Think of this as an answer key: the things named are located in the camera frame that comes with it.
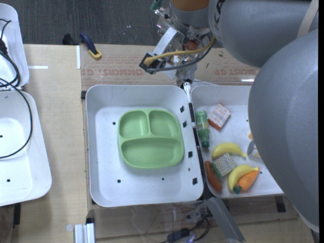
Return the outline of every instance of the metal bracket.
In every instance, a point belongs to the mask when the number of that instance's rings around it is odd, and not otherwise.
[[[230,243],[244,242],[245,239],[233,220],[223,200],[211,197],[205,200],[206,206]]]
[[[88,223],[87,225],[76,224],[74,226],[74,243],[95,243],[95,225]]]

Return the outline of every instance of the toy carrot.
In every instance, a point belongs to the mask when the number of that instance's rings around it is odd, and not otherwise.
[[[251,171],[247,173],[246,175],[242,176],[237,185],[234,186],[233,191],[237,194],[241,192],[241,190],[247,190],[249,189],[255,182],[255,180],[258,177],[258,174],[260,173],[260,168],[258,168],[257,171]]]
[[[216,178],[210,161],[205,161],[205,171],[206,171],[207,180],[210,183],[210,185],[216,191],[221,192],[223,190],[223,186]]]

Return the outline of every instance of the cardboard sheet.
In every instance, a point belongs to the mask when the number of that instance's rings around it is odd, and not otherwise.
[[[163,72],[149,74],[139,67],[153,46],[96,44],[102,53],[94,59],[86,45],[80,46],[82,89],[94,85],[175,85]],[[194,83],[209,82],[217,85],[250,85],[258,68],[234,59],[225,49],[213,48],[198,62]]]

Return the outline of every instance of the table surface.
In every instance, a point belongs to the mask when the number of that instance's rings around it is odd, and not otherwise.
[[[24,45],[30,66],[24,88],[36,101],[52,172],[52,187],[43,197],[21,203],[20,224],[13,243],[73,242],[74,224],[88,213],[81,72],[76,46]],[[300,218],[242,224],[246,242],[313,242]],[[166,235],[98,239],[97,242],[161,242]],[[227,242],[218,227],[203,242]]]

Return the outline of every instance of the banana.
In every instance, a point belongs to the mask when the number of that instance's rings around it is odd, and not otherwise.
[[[229,154],[237,154],[241,155],[242,157],[245,157],[246,154],[241,150],[239,145],[232,142],[224,142],[221,144],[218,144],[212,151],[212,159],[215,160],[216,158],[224,155],[225,153]]]
[[[239,179],[251,171],[258,171],[259,167],[253,168],[249,165],[242,164],[234,168],[231,173],[229,173],[227,185],[229,190],[233,190],[234,186],[237,184]]]

